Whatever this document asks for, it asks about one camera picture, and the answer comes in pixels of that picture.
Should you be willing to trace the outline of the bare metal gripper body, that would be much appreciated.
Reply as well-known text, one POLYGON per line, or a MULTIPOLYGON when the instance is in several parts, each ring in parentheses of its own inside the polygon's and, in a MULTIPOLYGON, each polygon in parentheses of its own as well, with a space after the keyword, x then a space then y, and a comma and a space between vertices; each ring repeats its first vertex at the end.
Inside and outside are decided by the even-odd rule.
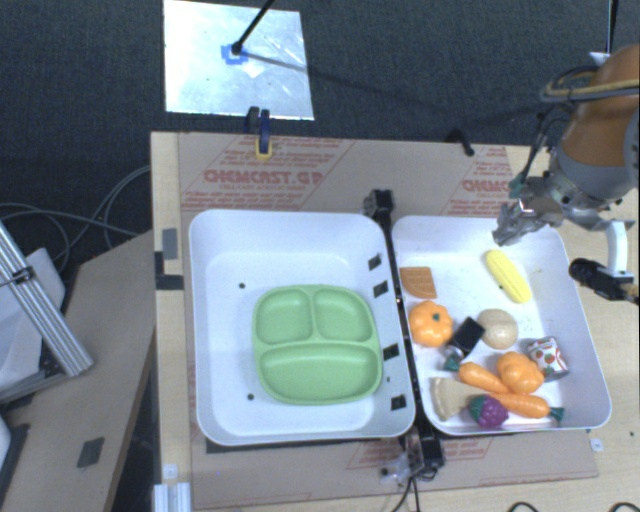
POLYGON ((604 231, 612 223, 600 215, 607 207, 606 202, 584 193, 563 175, 528 178, 518 199, 518 214, 535 210, 545 226, 553 228, 570 221, 587 231, 604 231))

